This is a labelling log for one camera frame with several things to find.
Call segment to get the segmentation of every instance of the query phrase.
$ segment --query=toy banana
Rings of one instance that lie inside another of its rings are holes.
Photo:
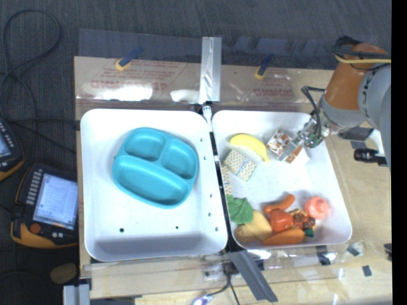
[[[248,147],[252,149],[256,154],[260,155],[264,159],[264,161],[269,161],[267,157],[266,146],[260,139],[257,139],[252,135],[240,133],[238,135],[233,136],[230,139],[229,143],[233,146]]]

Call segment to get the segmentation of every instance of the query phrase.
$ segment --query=small box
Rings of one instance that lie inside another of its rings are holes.
[[[266,147],[269,148],[274,154],[280,156],[283,150],[288,146],[291,141],[291,137],[278,129],[273,133],[270,140],[267,142]],[[299,155],[302,150],[302,146],[298,146],[287,158],[286,162],[292,163],[294,159]]]
[[[246,181],[250,179],[250,176],[256,169],[256,164],[234,149],[229,152],[223,164],[233,174]]]

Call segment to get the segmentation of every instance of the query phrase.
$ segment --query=blue clamp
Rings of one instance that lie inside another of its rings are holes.
[[[127,69],[132,64],[132,60],[137,58],[141,52],[143,52],[143,48],[135,48],[131,50],[123,58],[116,61],[116,68],[119,71]]]
[[[265,77],[266,69],[268,67],[268,64],[272,60],[272,57],[273,55],[269,54],[263,61],[261,61],[260,65],[257,67],[256,72],[254,73],[254,77],[256,77],[256,79],[262,80]]]

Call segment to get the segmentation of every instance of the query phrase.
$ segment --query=blue plate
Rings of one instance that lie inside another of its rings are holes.
[[[197,152],[181,139],[154,128],[133,130],[114,158],[114,183],[150,205],[174,208],[190,194],[198,175]]]

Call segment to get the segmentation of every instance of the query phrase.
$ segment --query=wooden table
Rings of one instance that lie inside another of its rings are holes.
[[[76,94],[85,83],[97,77],[108,62],[109,59],[104,58],[76,57]],[[196,76],[198,80],[200,65],[188,65],[186,69],[190,79],[192,73],[192,78]],[[228,84],[242,85],[243,78],[251,78],[254,71],[253,67],[223,66],[222,80]],[[297,109],[310,107],[300,93],[303,85],[326,87],[332,75],[332,71],[323,70],[284,71],[293,93],[288,104]],[[276,103],[284,104],[287,101],[277,99]],[[76,99],[76,119],[80,120],[86,111],[96,107],[133,108],[140,105],[134,102]],[[155,107],[161,107],[161,104],[156,103]],[[188,107],[188,104],[180,105],[181,109]],[[215,291],[225,284],[222,276],[216,279],[205,275],[205,271],[216,263],[216,257],[214,262],[212,259],[188,257],[93,263],[86,251],[83,236],[80,132],[77,133],[77,141],[80,270],[82,277],[92,280],[91,299],[141,295],[135,298],[136,304],[192,304],[205,290]],[[369,140],[366,143],[368,147],[374,147],[369,145]],[[384,248],[384,244],[392,243],[389,169],[354,161],[352,146],[347,140],[330,137],[326,139],[326,144],[351,218],[352,237],[346,245],[328,245],[328,253],[333,256],[330,265],[321,265],[316,255],[308,251],[299,250],[296,256],[287,257],[289,252],[282,250],[264,261],[266,268],[274,269],[266,269],[263,274],[278,297],[279,304],[391,304],[392,262]],[[241,304],[267,303],[255,300],[240,275],[234,276],[232,283]],[[211,304],[235,304],[231,288],[216,295]]]

